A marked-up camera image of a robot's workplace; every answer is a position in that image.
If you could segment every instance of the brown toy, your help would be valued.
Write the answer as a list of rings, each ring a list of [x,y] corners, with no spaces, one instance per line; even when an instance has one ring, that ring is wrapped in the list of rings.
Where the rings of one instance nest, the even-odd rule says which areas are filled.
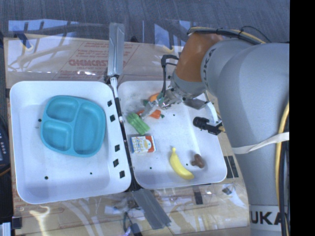
[[[201,168],[201,169],[202,169],[203,167],[205,167],[205,163],[204,163],[204,161],[203,161],[201,155],[195,154],[194,158],[195,158],[195,160],[191,162],[191,165],[193,165],[193,166],[196,165],[196,166],[198,166],[198,167]]]

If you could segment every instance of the gray carpet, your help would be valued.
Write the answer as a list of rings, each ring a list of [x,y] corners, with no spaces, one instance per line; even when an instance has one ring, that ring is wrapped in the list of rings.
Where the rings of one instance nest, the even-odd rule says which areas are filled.
[[[124,23],[128,37],[135,35],[140,42],[154,43],[152,25],[163,24],[168,31],[179,31],[173,24],[165,22],[183,20],[214,28],[240,29],[249,25],[262,31],[272,42],[287,42],[290,0],[0,0],[0,16],[0,30],[4,36],[11,36],[9,20],[56,19],[83,23]],[[146,24],[144,38],[143,22]],[[2,116],[6,116],[4,76],[1,51]]]

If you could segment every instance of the robotic arm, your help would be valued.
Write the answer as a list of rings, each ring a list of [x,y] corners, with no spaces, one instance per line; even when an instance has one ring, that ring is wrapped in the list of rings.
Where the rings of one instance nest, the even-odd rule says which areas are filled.
[[[288,159],[279,150],[288,133],[277,135],[288,123],[289,44],[264,43],[235,30],[191,28],[189,33],[163,105],[201,107],[196,97],[207,90],[218,99],[248,193],[251,235],[289,235],[283,206],[289,206],[289,190],[279,193],[279,181],[289,183],[287,165],[279,168],[280,158]]]

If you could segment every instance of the yellow banana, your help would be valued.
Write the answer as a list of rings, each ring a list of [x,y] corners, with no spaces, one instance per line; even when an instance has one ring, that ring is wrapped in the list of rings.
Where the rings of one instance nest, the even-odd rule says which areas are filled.
[[[194,178],[193,173],[191,173],[182,165],[181,161],[178,158],[178,155],[176,154],[176,149],[174,147],[172,148],[172,154],[169,159],[169,162],[173,170],[182,178],[187,179],[187,180]]]

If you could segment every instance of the blue plate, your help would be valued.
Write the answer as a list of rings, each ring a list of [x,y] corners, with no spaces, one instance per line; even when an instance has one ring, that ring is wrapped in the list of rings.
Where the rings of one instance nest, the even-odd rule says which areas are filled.
[[[68,155],[96,154],[106,129],[104,110],[89,100],[57,95],[49,100],[42,118],[40,136],[46,147]]]

